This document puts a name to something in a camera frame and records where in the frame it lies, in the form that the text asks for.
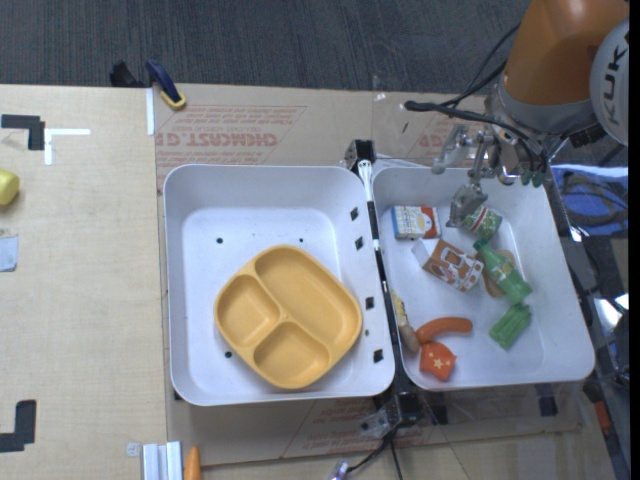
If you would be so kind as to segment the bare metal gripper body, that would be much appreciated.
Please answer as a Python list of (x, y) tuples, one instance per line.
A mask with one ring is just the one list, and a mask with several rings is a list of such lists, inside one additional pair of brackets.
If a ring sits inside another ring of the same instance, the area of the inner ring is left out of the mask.
[(548, 170), (548, 154), (543, 136), (531, 130), (506, 129), (485, 125), (486, 160), (481, 168), (485, 178), (504, 185), (541, 185)]

